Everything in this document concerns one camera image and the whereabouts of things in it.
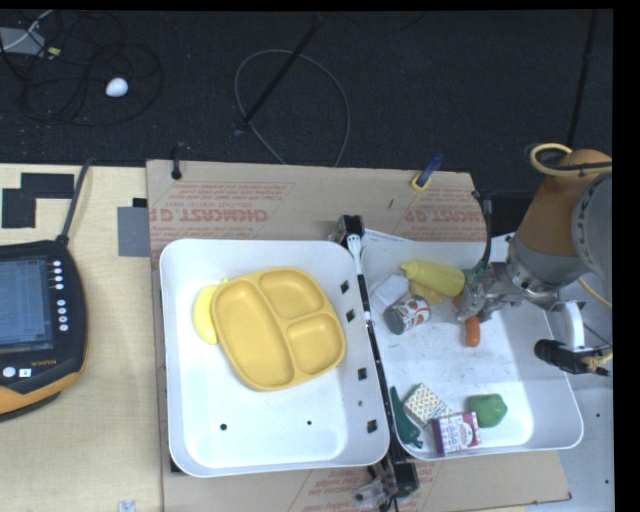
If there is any pink and purple carton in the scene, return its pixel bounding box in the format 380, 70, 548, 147
430, 410, 483, 458

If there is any yellow banana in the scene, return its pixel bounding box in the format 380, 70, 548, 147
191, 279, 227, 346

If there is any black cylinder on white bracket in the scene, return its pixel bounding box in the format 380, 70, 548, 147
533, 298, 611, 377

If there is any black block with thin wires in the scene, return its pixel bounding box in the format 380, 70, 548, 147
328, 214, 364, 247
388, 458, 420, 498

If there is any thin black and white rod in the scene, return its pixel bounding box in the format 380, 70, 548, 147
348, 233, 397, 454

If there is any green bell pepper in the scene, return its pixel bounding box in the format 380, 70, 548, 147
467, 392, 509, 429

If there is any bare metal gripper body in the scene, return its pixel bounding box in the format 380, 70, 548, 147
460, 261, 560, 317

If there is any white packet with yellow pattern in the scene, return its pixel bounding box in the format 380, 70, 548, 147
402, 382, 448, 427

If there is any yellow divided plate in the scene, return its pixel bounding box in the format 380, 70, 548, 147
209, 266, 348, 393

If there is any small can with tomato print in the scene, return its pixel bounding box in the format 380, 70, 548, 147
382, 293, 432, 336

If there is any brown cardboard board red print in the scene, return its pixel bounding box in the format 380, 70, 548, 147
144, 159, 574, 512

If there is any yellow mustard bottle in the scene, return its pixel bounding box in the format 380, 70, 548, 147
399, 258, 468, 298

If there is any green chili pepper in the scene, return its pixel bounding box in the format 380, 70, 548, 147
389, 385, 425, 450

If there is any white plastic tray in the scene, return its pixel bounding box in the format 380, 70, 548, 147
158, 237, 392, 479
359, 227, 585, 462

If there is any orange carrot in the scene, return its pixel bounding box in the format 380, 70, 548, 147
452, 293, 482, 349

